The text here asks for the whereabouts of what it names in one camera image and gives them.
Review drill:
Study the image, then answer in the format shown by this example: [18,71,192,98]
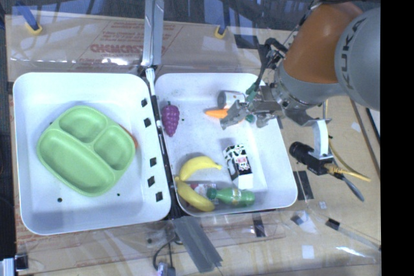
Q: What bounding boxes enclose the green bottle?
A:
[206,187,256,208]

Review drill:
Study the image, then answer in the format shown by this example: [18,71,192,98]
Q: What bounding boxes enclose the red and white packet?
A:
[188,182,218,205]

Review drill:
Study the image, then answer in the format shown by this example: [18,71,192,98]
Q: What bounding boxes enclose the small grey and white can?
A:
[217,90,246,110]

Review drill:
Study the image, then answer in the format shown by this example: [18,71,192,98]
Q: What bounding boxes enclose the green divided plate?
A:
[36,105,136,198]

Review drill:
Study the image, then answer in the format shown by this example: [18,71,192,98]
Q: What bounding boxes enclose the orange toy piece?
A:
[118,123,140,150]

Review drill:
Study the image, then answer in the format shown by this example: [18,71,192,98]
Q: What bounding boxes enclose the black cylinder on white bracket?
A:
[289,118,335,176]

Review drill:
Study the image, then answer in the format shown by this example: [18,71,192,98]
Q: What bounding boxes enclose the cow print carton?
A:
[222,143,254,190]

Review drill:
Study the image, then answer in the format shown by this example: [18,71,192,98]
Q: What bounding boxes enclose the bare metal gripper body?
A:
[247,84,294,120]

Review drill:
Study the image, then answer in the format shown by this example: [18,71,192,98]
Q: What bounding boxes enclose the brown cardboard board red print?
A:
[4,14,382,276]

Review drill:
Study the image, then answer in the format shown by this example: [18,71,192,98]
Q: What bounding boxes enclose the white plastic tray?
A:
[154,72,299,218]
[12,71,172,236]

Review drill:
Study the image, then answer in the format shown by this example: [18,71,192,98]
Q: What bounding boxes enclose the purple grapes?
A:
[160,101,181,138]

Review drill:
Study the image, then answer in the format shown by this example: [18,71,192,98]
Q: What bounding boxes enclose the yellow banana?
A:
[178,155,224,182]
[174,175,216,213]

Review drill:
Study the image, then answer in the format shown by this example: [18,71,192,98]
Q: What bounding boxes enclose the orange carrot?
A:
[204,108,256,124]

